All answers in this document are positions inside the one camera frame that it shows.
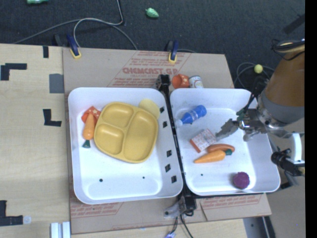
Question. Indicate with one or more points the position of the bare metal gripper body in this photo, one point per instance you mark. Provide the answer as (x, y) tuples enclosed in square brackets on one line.
[(257, 123)]

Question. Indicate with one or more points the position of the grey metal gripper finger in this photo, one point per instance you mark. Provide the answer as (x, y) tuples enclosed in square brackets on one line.
[(248, 136), (227, 129)]

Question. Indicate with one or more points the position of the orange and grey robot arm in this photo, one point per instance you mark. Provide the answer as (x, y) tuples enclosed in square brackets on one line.
[(284, 88)]

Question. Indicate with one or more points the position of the orange and white carton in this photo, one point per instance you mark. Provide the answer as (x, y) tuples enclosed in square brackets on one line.
[(204, 140)]

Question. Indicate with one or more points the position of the orange carrot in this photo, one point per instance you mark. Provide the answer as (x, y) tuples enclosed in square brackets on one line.
[(89, 130), (211, 157)]

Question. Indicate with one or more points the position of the blue bottle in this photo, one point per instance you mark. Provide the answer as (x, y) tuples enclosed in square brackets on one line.
[(193, 114)]

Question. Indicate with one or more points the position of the purple grapes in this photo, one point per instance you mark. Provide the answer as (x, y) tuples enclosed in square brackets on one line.
[(241, 180)]

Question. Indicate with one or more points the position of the white plastic tray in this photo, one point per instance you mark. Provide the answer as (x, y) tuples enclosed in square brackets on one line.
[(218, 175), (119, 182)]

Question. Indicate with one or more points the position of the thin black rod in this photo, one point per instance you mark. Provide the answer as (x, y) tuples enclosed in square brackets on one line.
[(174, 130)]

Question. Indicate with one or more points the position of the yellow ball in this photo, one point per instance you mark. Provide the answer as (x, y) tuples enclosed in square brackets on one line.
[(258, 68)]

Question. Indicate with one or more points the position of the small white can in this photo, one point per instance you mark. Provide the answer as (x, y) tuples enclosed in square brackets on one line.
[(196, 82)]

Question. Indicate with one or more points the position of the orange cup with star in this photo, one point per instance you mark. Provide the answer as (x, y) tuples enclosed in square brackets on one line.
[(179, 81)]

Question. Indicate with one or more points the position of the pale yellow round biscuit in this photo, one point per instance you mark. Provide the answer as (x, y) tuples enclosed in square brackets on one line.
[(151, 106)]

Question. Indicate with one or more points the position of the yellow divided plate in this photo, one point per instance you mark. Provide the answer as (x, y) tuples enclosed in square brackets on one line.
[(128, 133)]

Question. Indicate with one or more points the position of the orange packet with stars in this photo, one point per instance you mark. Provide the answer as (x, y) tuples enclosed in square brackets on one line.
[(95, 111)]

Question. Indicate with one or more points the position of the green toy vegetable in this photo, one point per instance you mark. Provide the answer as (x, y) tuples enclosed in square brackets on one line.
[(151, 13)]

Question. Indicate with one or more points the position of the brown cardboard board red print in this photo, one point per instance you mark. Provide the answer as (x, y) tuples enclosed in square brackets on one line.
[(104, 66)]

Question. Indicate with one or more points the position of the black cylinder on white bracket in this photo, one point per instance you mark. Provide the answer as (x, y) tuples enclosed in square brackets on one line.
[(284, 160)]

